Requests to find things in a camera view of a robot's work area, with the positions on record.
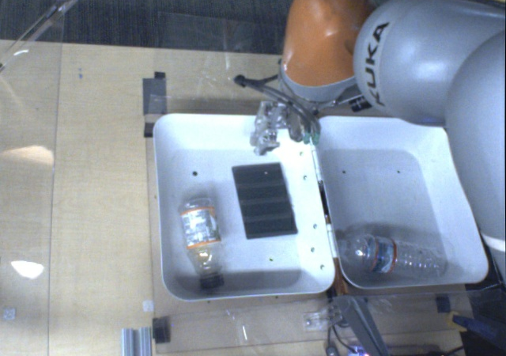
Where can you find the black ribbed rectangular pad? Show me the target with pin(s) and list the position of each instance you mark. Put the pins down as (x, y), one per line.
(264, 200)

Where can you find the clear bottle with orange label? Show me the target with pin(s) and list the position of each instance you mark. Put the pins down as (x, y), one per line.
(199, 228)

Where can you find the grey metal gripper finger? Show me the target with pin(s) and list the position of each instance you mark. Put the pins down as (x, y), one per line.
(257, 140)
(272, 144)

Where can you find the clear plastic bottle, dark label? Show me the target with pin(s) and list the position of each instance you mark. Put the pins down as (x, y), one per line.
(391, 253)

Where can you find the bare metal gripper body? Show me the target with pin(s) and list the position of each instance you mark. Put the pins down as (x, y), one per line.
(276, 115)

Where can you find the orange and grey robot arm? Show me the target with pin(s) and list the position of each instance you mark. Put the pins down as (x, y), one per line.
(411, 54)

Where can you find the white plastic tray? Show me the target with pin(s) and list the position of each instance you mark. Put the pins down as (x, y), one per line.
(205, 156)
(379, 192)

